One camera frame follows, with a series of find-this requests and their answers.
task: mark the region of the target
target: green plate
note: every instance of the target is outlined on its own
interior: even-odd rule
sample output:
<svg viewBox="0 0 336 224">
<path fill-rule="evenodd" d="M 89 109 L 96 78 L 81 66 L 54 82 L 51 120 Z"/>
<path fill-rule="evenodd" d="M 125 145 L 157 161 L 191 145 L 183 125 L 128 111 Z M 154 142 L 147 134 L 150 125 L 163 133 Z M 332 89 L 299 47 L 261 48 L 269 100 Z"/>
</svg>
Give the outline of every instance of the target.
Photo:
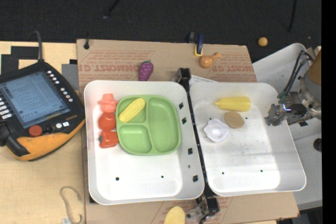
<svg viewBox="0 0 336 224">
<path fill-rule="evenodd" d="M 135 99 L 143 98 L 145 108 L 131 121 L 123 123 L 120 113 Z M 135 155 L 162 155 L 181 143 L 179 117 L 174 104 L 158 95 L 131 95 L 119 100 L 116 110 L 117 134 L 121 147 Z"/>
</svg>

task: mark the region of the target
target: white tray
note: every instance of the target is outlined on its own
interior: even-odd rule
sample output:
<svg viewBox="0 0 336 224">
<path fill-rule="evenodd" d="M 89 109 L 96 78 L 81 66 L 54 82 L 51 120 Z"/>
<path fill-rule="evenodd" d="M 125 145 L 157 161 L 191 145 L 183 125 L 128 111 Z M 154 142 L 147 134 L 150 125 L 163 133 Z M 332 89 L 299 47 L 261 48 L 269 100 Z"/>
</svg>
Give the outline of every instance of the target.
<svg viewBox="0 0 336 224">
<path fill-rule="evenodd" d="M 288 124 L 268 126 L 264 117 L 277 104 L 276 90 L 266 83 L 197 82 L 191 86 L 195 122 L 212 191 L 220 196 L 298 191 L 306 176 Z M 223 122 L 226 110 L 219 98 L 248 96 L 251 108 L 239 112 L 245 124 L 231 129 L 223 141 L 214 143 L 203 131 L 210 118 Z"/>
<path fill-rule="evenodd" d="M 175 105 L 181 127 L 181 144 L 171 154 L 139 156 L 118 144 L 101 148 L 98 101 L 104 93 L 117 100 L 129 95 L 155 94 Z M 88 147 L 89 192 L 99 204 L 195 199 L 204 190 L 204 178 L 184 88 L 176 82 L 92 81 L 84 90 Z"/>
</svg>

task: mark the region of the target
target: toy strawberry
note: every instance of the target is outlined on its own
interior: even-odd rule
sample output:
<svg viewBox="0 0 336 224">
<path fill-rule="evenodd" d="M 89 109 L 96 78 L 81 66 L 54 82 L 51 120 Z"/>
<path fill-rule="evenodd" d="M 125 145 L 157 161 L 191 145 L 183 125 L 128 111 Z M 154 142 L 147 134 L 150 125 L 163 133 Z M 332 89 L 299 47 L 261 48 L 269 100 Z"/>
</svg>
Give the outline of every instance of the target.
<svg viewBox="0 0 336 224">
<path fill-rule="evenodd" d="M 154 65 L 151 63 L 151 60 L 142 62 L 139 68 L 139 80 L 147 81 L 153 73 L 153 70 Z"/>
</svg>

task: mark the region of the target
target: corn cob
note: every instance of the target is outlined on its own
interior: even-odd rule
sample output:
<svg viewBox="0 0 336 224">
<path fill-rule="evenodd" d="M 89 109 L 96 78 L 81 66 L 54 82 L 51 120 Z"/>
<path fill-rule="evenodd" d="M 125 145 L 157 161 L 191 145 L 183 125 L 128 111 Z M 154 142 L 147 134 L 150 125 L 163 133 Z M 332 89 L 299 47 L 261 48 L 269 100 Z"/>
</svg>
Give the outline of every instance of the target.
<svg viewBox="0 0 336 224">
<path fill-rule="evenodd" d="M 133 120 L 145 107 L 146 101 L 139 97 L 130 103 L 119 115 L 121 122 L 129 122 Z"/>
</svg>

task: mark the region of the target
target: red emergency stop button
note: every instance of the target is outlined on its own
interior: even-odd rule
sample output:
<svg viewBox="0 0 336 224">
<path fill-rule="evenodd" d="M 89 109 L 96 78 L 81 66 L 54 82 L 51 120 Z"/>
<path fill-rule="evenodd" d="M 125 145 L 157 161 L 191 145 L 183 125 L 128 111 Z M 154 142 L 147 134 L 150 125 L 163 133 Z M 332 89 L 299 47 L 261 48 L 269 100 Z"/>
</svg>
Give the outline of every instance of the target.
<svg viewBox="0 0 336 224">
<path fill-rule="evenodd" d="M 42 135 L 42 128 L 39 125 L 33 125 L 29 128 L 28 133 L 31 137 L 38 137 Z"/>
</svg>

